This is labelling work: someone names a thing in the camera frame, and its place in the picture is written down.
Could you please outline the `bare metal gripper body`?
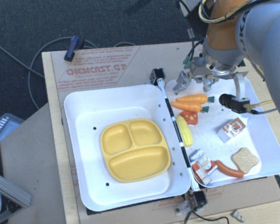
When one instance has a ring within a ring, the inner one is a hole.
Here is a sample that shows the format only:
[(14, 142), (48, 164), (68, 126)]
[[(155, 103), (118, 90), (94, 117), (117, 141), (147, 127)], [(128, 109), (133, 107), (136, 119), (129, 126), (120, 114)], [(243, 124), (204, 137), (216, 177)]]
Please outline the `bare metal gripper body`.
[(236, 66), (223, 64), (211, 56), (194, 57), (190, 65), (192, 78), (231, 79)]

